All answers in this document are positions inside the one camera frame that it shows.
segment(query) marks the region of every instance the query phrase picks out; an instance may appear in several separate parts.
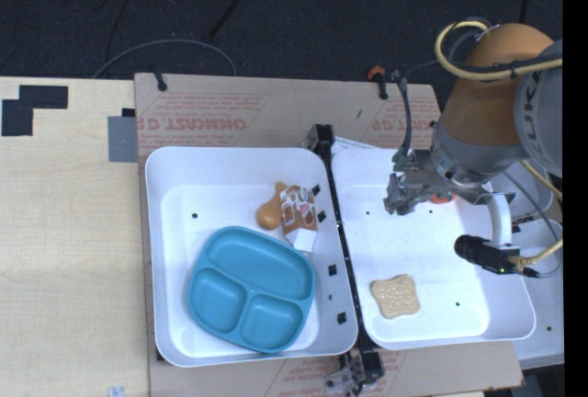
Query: black carpet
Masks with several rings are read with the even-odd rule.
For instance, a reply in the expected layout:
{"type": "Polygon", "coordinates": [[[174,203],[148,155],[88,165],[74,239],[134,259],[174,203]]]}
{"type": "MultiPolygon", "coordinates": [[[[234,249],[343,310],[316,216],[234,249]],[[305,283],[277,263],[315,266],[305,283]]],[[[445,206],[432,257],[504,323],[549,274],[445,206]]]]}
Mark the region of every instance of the black carpet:
{"type": "MultiPolygon", "coordinates": [[[[158,71],[364,81],[375,64],[391,71],[432,61],[436,34],[466,17],[523,21],[557,40],[562,3],[0,0],[0,74],[131,79],[158,71]]],[[[443,107],[454,80],[433,67],[413,74],[411,83],[433,85],[443,107]]]]}

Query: cable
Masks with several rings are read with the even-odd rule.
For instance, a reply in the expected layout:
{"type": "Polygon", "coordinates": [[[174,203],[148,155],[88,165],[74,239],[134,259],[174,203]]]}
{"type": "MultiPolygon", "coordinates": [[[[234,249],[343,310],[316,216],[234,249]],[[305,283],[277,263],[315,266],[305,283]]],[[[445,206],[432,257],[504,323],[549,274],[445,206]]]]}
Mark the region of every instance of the cable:
{"type": "MultiPolygon", "coordinates": [[[[519,267],[519,269],[522,269],[523,271],[525,271],[526,266],[534,265],[540,259],[543,259],[546,256],[551,255],[556,250],[559,250],[563,244],[563,237],[561,237],[561,238],[558,237],[555,230],[553,229],[553,226],[549,222],[549,219],[545,215],[545,212],[543,212],[543,210],[538,206],[537,202],[528,193],[528,191],[518,181],[516,181],[511,175],[509,175],[506,171],[504,172],[504,175],[509,180],[511,180],[513,182],[513,184],[521,190],[521,192],[531,202],[531,204],[533,204],[533,206],[535,207],[535,209],[537,210],[537,212],[541,216],[541,219],[543,219],[543,221],[547,224],[549,230],[551,231],[551,234],[553,235],[553,237],[555,238],[555,241],[556,241],[556,243],[554,243],[552,246],[545,249],[543,252],[541,252],[538,255],[531,256],[531,257],[512,256],[511,258],[509,258],[509,261],[513,260],[513,261],[511,261],[511,263],[514,263],[515,265],[517,265],[519,267]]],[[[532,276],[534,278],[549,278],[549,277],[555,275],[557,273],[557,271],[560,269],[560,267],[561,267],[561,255],[560,255],[560,261],[558,262],[558,265],[555,268],[553,268],[551,271],[549,271],[547,273],[539,273],[535,270],[531,270],[531,271],[533,271],[532,276]]]]}
{"type": "Polygon", "coordinates": [[[543,176],[541,176],[541,174],[535,169],[533,168],[529,162],[527,162],[526,160],[521,160],[521,165],[526,168],[526,170],[533,175],[538,181],[540,181],[543,185],[545,185],[548,189],[550,189],[557,197],[558,199],[563,202],[563,194],[561,193],[561,191],[559,191],[556,187],[554,187],[551,183],[548,182],[548,180],[546,180],[543,176]]]}
{"type": "Polygon", "coordinates": [[[523,74],[531,74],[533,72],[553,69],[563,65],[563,58],[561,53],[549,56],[538,56],[535,59],[529,59],[520,62],[496,63],[492,67],[458,65],[455,62],[451,62],[444,55],[442,46],[447,34],[450,31],[464,27],[474,27],[480,29],[482,33],[479,35],[478,40],[485,33],[492,30],[492,28],[489,28],[486,23],[480,21],[479,19],[474,19],[452,23],[438,34],[435,40],[435,57],[444,69],[458,77],[480,81],[501,80],[505,78],[513,78],[523,74]]]}
{"type": "MultiPolygon", "coordinates": [[[[535,169],[533,168],[529,162],[522,160],[520,161],[520,164],[526,168],[527,171],[529,171],[537,180],[539,180],[541,183],[543,183],[547,188],[551,189],[554,193],[556,193],[556,195],[558,195],[559,200],[563,201],[563,196],[561,194],[561,192],[556,189],[553,185],[551,185],[543,176],[541,176],[541,174],[535,169]]],[[[511,176],[509,176],[506,172],[504,172],[504,174],[519,188],[523,191],[523,193],[525,194],[525,196],[533,203],[533,205],[535,206],[535,209],[538,210],[538,212],[542,215],[543,219],[548,223],[548,227],[551,230],[551,233],[553,233],[553,235],[556,238],[556,243],[554,243],[552,246],[546,248],[545,250],[543,250],[541,253],[537,254],[537,255],[533,255],[533,256],[520,256],[520,255],[515,255],[515,256],[510,256],[508,258],[508,261],[513,263],[517,269],[522,270],[523,274],[525,276],[530,276],[533,278],[546,278],[547,276],[551,276],[551,274],[553,273],[538,273],[533,269],[529,269],[526,268],[529,265],[534,265],[536,262],[542,260],[543,258],[546,258],[547,256],[553,254],[554,252],[556,252],[557,250],[559,250],[562,246],[563,246],[563,236],[561,236],[558,239],[557,234],[555,234],[555,232],[553,231],[553,229],[551,228],[551,225],[549,224],[549,222],[547,221],[547,218],[545,217],[545,214],[542,212],[541,209],[538,208],[537,204],[535,203],[535,201],[532,199],[532,197],[530,197],[528,195],[528,193],[525,191],[525,189],[523,187],[521,187],[521,185],[519,183],[517,183],[511,176]]]]}
{"type": "Polygon", "coordinates": [[[112,48],[112,41],[114,40],[114,36],[115,36],[116,31],[119,29],[119,23],[125,14],[128,3],[129,3],[129,0],[123,0],[122,7],[120,8],[117,19],[115,20],[114,25],[112,26],[112,30],[110,31],[110,35],[108,36],[107,49],[106,49],[106,61],[108,61],[110,59],[110,49],[112,48]]]}
{"type": "Polygon", "coordinates": [[[394,162],[393,169],[395,172],[401,172],[404,168],[408,152],[411,150],[411,142],[413,137],[413,117],[411,115],[411,106],[408,101],[408,76],[416,71],[438,64],[438,61],[429,61],[413,65],[409,67],[408,70],[403,72],[396,69],[391,73],[392,82],[398,82],[398,88],[402,96],[402,103],[404,104],[404,113],[406,115],[406,131],[404,132],[404,140],[402,141],[401,147],[392,156],[392,162],[394,162]]]}
{"type": "Polygon", "coordinates": [[[138,46],[135,46],[133,48],[127,49],[126,51],[121,52],[119,55],[117,55],[116,57],[113,57],[112,59],[110,59],[108,62],[106,62],[102,67],[100,67],[97,72],[92,75],[91,78],[98,78],[98,76],[100,76],[110,65],[112,65],[114,62],[119,61],[120,59],[122,59],[124,56],[138,51],[140,49],[145,49],[147,47],[151,47],[151,46],[156,46],[159,44],[171,44],[171,43],[184,43],[184,44],[195,44],[198,46],[203,46],[205,48],[209,48],[212,49],[213,51],[219,53],[222,57],[225,58],[225,60],[229,63],[229,65],[232,68],[232,74],[233,76],[237,75],[237,69],[235,67],[235,64],[233,63],[233,61],[231,60],[231,58],[225,54],[223,51],[221,51],[220,49],[211,46],[210,44],[207,44],[205,42],[199,41],[199,40],[181,40],[181,39],[172,39],[172,40],[154,40],[154,41],[149,41],[149,42],[144,42],[143,44],[139,44],[138,46]]]}

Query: white tray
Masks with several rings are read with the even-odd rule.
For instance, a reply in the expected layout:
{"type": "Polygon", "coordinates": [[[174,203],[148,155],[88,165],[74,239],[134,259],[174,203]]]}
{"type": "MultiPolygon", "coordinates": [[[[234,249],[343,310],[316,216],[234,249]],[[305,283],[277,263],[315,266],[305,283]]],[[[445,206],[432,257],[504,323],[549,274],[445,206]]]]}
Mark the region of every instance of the white tray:
{"type": "Polygon", "coordinates": [[[296,148],[164,147],[145,166],[153,262],[155,341],[161,355],[180,367],[342,354],[357,338],[355,307],[322,160],[296,148]],[[313,188],[324,211],[308,258],[317,276],[309,317],[296,342],[283,352],[261,354],[200,328],[189,314],[187,286],[206,241],[218,229],[242,226],[283,242],[281,227],[268,232],[255,221],[278,181],[313,188]]]}
{"type": "Polygon", "coordinates": [[[333,172],[367,334],[380,346],[404,349],[515,340],[535,328],[525,282],[459,258],[463,233],[492,238],[490,212],[461,198],[421,203],[405,216],[384,209],[392,150],[345,149],[333,172]],[[386,319],[370,292],[377,279],[411,275],[421,309],[386,319]]]}

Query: divided plate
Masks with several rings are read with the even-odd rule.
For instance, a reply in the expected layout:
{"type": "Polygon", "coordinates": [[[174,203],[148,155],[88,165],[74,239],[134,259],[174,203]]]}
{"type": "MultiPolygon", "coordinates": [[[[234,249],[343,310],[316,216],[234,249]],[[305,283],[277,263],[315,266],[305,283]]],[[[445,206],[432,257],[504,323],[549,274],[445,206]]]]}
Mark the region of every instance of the divided plate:
{"type": "Polygon", "coordinates": [[[187,290],[203,328],[262,353],[288,348],[300,335],[316,286],[308,258],[288,244],[242,227],[214,233],[187,290]]]}

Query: cardboard sheet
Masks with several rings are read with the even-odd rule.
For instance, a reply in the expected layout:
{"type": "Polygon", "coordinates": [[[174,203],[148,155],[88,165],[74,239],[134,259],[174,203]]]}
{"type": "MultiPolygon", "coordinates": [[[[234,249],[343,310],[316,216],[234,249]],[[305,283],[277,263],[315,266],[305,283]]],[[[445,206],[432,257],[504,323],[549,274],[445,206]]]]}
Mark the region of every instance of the cardboard sheet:
{"type": "MultiPolygon", "coordinates": [[[[327,395],[323,379],[337,357],[265,359],[181,369],[157,358],[153,337],[153,284],[144,165],[167,145],[299,147],[314,124],[331,124],[336,136],[381,148],[398,148],[406,127],[396,85],[381,100],[369,82],[258,79],[164,74],[160,92],[153,74],[135,75],[138,160],[145,262],[145,292],[152,396],[327,395]]],[[[409,85],[412,147],[430,146],[431,121],[439,117],[430,85],[409,85]]],[[[409,397],[513,388],[523,376],[509,342],[380,350],[385,376],[362,396],[409,397]]]]}

